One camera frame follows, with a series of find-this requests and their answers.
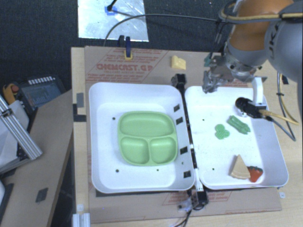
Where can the black cylinder on white bracket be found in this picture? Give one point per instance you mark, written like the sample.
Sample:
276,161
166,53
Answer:
251,103

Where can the green broccoli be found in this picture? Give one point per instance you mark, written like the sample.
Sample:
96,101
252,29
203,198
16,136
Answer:
221,132

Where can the white plastic tray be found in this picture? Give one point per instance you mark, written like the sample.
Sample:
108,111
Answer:
213,150
139,138

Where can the green asparagus bundle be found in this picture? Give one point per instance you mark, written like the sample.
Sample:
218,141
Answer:
238,124

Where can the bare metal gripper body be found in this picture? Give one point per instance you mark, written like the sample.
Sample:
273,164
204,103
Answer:
226,71

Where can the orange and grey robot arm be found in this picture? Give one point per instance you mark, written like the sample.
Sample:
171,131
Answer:
265,32

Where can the green divided plate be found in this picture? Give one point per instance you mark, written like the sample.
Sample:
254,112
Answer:
147,138

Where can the thin black and white rod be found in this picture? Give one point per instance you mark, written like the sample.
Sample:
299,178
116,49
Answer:
188,131

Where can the brown cardboard board red print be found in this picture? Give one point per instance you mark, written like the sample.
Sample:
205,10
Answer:
142,65

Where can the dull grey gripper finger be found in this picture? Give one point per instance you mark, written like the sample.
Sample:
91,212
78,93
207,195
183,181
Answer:
206,87
215,87

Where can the beige pizza slice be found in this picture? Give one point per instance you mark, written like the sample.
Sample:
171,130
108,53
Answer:
239,168

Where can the red strawberry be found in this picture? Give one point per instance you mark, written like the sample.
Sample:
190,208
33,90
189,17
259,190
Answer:
255,173

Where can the yellow cheese wedge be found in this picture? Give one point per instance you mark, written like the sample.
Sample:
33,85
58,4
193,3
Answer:
178,62

